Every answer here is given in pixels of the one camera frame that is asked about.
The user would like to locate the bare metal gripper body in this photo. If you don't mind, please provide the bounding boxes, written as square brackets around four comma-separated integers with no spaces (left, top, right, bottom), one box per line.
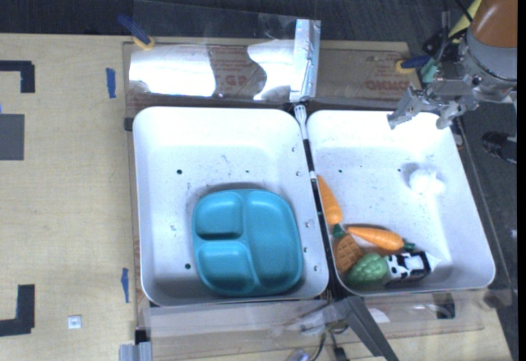
[426,62,515,109]

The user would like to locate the white plastic tray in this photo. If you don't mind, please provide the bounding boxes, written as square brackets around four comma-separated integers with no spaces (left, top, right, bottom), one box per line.
[306,109,496,299]
[131,105,330,308]

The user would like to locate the white fluffy ball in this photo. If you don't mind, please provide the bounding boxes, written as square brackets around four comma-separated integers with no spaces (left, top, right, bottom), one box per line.
[408,169,446,197]

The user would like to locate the orange carrot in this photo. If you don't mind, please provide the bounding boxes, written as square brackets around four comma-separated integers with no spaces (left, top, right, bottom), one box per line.
[316,174,347,240]
[346,224,417,252]

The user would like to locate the brown waffle biscuit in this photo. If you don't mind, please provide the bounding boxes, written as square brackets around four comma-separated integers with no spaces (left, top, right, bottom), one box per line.
[333,233,365,275]

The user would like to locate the black and white carton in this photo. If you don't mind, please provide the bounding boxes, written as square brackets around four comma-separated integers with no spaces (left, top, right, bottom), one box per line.
[383,250,443,285]

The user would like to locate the green grapes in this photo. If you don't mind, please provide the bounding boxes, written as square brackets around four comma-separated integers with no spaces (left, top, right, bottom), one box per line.
[344,252,390,288]

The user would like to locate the blue divided plate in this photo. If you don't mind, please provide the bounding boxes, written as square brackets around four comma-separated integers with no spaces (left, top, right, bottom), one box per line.
[190,187,305,298]

